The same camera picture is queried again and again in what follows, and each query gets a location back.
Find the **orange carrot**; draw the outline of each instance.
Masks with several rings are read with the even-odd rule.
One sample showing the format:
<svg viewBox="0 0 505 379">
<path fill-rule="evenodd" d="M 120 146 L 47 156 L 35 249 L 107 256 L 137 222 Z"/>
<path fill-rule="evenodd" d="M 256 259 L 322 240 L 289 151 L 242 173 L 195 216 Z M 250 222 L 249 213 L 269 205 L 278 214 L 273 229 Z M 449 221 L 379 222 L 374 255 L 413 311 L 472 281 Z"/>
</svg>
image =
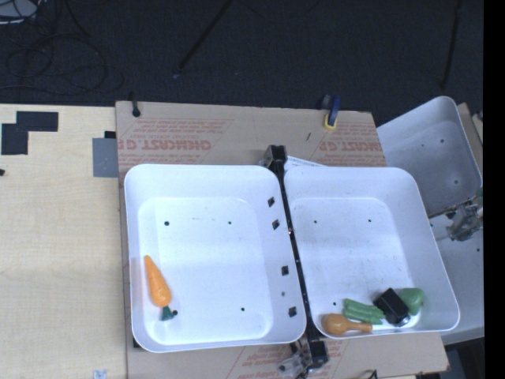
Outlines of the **orange carrot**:
<svg viewBox="0 0 505 379">
<path fill-rule="evenodd" d="M 169 303 L 172 301 L 170 288 L 151 257 L 145 256 L 144 263 L 151 300 L 155 305 L 163 308 L 161 320 L 169 320 L 174 317 L 170 307 L 168 307 Z"/>
</svg>

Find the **light wood surface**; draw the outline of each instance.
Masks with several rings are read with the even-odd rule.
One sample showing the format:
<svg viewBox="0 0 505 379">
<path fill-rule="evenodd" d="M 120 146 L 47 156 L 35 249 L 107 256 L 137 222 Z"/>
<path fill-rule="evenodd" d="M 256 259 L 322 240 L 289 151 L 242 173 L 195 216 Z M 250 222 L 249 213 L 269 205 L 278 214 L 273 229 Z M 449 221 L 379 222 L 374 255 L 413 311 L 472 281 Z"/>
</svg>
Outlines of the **light wood surface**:
<svg viewBox="0 0 505 379">
<path fill-rule="evenodd" d="M 114 108 L 0 105 L 0 123 L 16 111 L 58 111 L 59 126 L 0 156 L 0 376 L 124 378 L 118 180 L 92 168 Z"/>
</svg>

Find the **black fabric backdrop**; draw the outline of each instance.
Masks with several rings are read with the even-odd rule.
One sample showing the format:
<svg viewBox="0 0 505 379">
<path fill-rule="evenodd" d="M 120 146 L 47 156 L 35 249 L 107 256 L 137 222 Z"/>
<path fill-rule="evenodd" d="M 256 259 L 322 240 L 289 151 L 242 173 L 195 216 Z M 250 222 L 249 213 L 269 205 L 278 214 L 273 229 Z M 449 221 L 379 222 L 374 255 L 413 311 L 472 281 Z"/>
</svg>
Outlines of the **black fabric backdrop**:
<svg viewBox="0 0 505 379">
<path fill-rule="evenodd" d="M 483 108 L 484 0 L 41 0 L 0 18 L 0 103 L 140 101 L 371 111 L 379 126 L 436 96 Z"/>
</svg>

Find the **yellow clip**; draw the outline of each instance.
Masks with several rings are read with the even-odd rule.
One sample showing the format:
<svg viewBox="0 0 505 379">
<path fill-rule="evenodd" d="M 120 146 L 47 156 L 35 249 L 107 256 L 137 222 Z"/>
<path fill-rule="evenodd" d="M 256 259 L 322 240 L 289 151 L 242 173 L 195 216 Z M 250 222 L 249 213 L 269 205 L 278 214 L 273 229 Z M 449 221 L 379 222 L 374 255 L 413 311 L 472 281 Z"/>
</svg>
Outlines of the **yellow clip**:
<svg viewBox="0 0 505 379">
<path fill-rule="evenodd" d="M 337 127 L 337 120 L 335 119 L 335 123 L 333 125 L 329 125 L 328 118 L 329 114 L 324 115 L 324 128 L 326 130 L 335 130 L 335 128 Z"/>
</svg>

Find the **blue clip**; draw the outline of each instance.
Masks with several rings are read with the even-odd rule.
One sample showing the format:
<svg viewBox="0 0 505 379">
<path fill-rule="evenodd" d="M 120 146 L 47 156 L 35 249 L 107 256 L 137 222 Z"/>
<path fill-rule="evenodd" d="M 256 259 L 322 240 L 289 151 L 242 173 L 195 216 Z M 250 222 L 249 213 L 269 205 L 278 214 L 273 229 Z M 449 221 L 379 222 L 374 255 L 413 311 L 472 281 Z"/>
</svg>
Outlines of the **blue clip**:
<svg viewBox="0 0 505 379">
<path fill-rule="evenodd" d="M 333 96 L 333 105 L 330 112 L 324 117 L 324 128 L 327 130 L 334 130 L 337 127 L 337 114 L 340 108 L 340 97 Z"/>
</svg>

